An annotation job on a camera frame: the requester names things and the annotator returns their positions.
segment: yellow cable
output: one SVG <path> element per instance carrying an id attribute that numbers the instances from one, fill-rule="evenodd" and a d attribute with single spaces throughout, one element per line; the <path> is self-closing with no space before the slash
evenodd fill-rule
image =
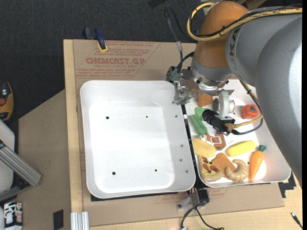
<path id="1" fill-rule="evenodd" d="M 202 8 L 205 7 L 210 7 L 211 5 L 213 5 L 214 3 L 212 2 L 205 2 L 202 3 L 201 5 L 199 5 L 198 7 L 196 7 L 191 15 L 190 18 L 188 18 L 188 22 L 187 22 L 187 31 L 188 34 L 191 38 L 193 38 L 194 40 L 197 41 L 209 41 L 212 39 L 216 39 L 220 36 L 225 35 L 226 33 L 230 32 L 231 30 L 235 29 L 236 27 L 252 21 L 254 19 L 257 18 L 261 18 L 261 17 L 267 17 L 267 16 L 275 16 L 275 15 L 284 15 L 284 14 L 294 14 L 294 13 L 302 13 L 303 12 L 303 8 L 290 8 L 290 9 L 276 9 L 276 10 L 271 10 L 271 11 L 264 11 L 264 12 L 258 12 L 256 14 L 251 14 L 248 15 L 247 17 L 243 18 L 243 19 L 239 19 L 236 22 L 234 22 L 233 24 L 230 24 L 224 28 L 221 28 L 220 31 L 217 31 L 211 35 L 200 35 L 200 36 L 196 36 L 192 31 L 191 31 L 191 27 L 190 27 L 190 22 L 193 19 L 193 17 L 195 16 L 195 14 Z"/>

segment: dark floor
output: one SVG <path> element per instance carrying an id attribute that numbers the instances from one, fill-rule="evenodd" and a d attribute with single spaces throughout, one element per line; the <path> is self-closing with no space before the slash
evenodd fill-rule
<path id="1" fill-rule="evenodd" d="M 13 88 L 13 119 L 64 89 L 63 39 L 97 26 L 107 40 L 174 42 L 163 10 L 184 28 L 200 0 L 0 0 L 0 79 Z M 302 3 L 268 0 L 266 6 Z M 200 15 L 195 24 L 200 24 Z M 182 42 L 187 42 L 182 35 Z"/>

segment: orange carrot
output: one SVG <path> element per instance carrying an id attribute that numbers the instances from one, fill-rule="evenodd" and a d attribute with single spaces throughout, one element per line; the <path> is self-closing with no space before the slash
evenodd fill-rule
<path id="1" fill-rule="evenodd" d="M 249 169 L 249 179 L 253 182 L 254 178 L 259 170 L 259 167 L 264 159 L 263 151 L 266 149 L 265 146 L 260 145 L 259 150 L 255 151 L 251 157 L 250 169 Z"/>

